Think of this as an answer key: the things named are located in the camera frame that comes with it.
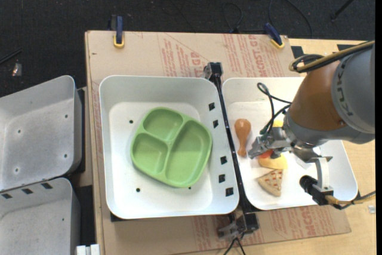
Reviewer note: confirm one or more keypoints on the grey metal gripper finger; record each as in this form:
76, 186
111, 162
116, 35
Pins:
276, 154
256, 149

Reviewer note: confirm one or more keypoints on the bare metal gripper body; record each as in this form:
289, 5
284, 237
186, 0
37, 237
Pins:
277, 138

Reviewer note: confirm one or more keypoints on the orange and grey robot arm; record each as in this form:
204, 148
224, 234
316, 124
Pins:
325, 98

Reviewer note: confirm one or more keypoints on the yellow orange toy fruit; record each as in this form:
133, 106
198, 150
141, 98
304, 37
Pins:
273, 163

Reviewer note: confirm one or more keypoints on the red toy food piece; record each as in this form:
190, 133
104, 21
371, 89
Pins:
265, 155

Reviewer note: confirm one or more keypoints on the pale yellow toy food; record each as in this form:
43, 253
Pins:
278, 124

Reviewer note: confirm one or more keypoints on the brown toy chicken drumstick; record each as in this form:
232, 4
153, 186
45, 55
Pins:
242, 131

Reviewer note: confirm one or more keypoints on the thin black rod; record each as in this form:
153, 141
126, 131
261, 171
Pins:
231, 140

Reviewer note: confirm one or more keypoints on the toy pizza slice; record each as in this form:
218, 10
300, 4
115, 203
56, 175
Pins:
270, 183

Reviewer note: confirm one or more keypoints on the white plastic tray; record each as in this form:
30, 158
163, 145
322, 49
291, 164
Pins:
125, 188
301, 194

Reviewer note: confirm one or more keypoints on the green divided plate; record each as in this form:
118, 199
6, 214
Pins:
173, 152

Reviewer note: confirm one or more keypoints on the brown cardboard board red print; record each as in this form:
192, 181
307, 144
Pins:
155, 50

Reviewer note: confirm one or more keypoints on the black cylinder on white bracket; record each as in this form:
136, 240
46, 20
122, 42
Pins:
316, 188

